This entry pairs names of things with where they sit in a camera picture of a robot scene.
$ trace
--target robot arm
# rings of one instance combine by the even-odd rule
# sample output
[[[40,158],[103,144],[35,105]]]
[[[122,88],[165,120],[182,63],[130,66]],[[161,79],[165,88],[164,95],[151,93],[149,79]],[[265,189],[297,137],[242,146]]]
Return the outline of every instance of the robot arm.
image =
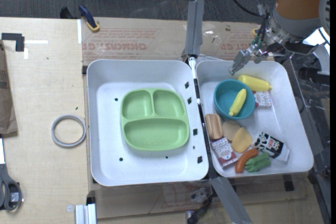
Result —
[[[259,63],[269,52],[287,51],[310,54],[314,47],[302,43],[316,29],[323,27],[330,35],[330,0],[277,0],[269,13],[258,5],[261,27],[246,50],[240,50],[229,68],[233,75],[253,56]]]

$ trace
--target blue bowl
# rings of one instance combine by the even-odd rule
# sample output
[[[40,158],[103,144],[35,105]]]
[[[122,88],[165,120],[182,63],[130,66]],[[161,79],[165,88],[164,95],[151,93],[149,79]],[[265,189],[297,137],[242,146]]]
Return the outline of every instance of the blue bowl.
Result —
[[[236,116],[230,116],[230,107],[241,89],[246,89],[246,100],[244,105]],[[240,120],[251,116],[256,106],[255,97],[251,89],[246,84],[235,79],[223,80],[216,86],[214,103],[216,112],[229,120]]]

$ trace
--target green divided plate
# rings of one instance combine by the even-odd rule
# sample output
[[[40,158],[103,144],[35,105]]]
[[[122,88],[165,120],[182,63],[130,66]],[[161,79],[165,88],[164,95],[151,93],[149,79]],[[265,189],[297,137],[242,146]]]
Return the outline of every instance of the green divided plate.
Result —
[[[122,134],[132,148],[173,150],[189,139],[189,122],[182,98],[158,88],[128,92],[121,103]]]

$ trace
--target brown paper bag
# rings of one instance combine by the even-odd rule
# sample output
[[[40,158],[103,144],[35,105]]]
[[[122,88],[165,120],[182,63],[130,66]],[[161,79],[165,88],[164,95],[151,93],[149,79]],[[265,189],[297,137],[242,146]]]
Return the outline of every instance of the brown paper bag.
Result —
[[[17,131],[12,93],[10,90],[5,46],[0,40],[0,134],[9,134]]]

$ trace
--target gray ring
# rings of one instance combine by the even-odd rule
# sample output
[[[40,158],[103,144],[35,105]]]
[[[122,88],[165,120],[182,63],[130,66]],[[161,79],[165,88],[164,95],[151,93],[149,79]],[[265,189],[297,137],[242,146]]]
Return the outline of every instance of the gray ring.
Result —
[[[64,142],[60,141],[55,135],[56,125],[60,121],[68,120],[68,119],[77,121],[82,126],[82,129],[83,129],[83,134],[82,134],[81,138],[74,143],[64,143]],[[61,147],[67,147],[67,148],[75,147],[75,146],[79,145],[81,142],[83,142],[83,140],[85,139],[85,136],[86,136],[85,123],[79,116],[72,115],[72,114],[65,114],[65,115],[62,115],[62,116],[59,116],[58,118],[56,118],[52,124],[53,125],[51,126],[51,137],[54,140],[54,142]]]

